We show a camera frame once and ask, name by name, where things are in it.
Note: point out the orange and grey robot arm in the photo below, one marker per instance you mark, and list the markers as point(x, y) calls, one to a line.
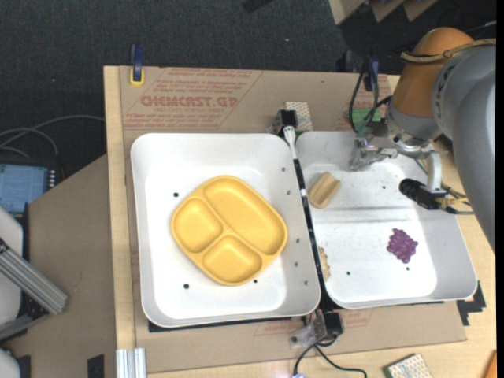
point(468, 104)

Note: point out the black cylinder on white bracket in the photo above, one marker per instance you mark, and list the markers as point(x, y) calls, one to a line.
point(417, 191)

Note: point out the brown cardboard board red print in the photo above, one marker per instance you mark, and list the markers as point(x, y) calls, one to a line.
point(204, 101)

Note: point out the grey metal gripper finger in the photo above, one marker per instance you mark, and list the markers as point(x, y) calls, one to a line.
point(357, 160)
point(377, 158)

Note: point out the white patterned packet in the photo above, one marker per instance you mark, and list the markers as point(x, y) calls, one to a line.
point(407, 367)
point(302, 113)

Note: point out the yellow divided plate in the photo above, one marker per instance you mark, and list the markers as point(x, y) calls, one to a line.
point(232, 227)

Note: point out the beige toy bread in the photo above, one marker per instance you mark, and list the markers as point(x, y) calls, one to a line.
point(323, 189)

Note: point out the purple toy grapes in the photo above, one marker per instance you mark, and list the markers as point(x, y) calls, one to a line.
point(401, 245)

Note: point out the thin black and white rod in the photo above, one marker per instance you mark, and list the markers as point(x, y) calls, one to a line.
point(303, 192)

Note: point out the beige toy biscuit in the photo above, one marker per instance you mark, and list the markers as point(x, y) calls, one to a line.
point(324, 264)

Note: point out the white plastic tray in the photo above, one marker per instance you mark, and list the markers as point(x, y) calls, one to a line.
point(165, 164)
point(366, 282)

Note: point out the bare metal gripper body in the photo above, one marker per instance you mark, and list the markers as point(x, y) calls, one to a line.
point(411, 148)

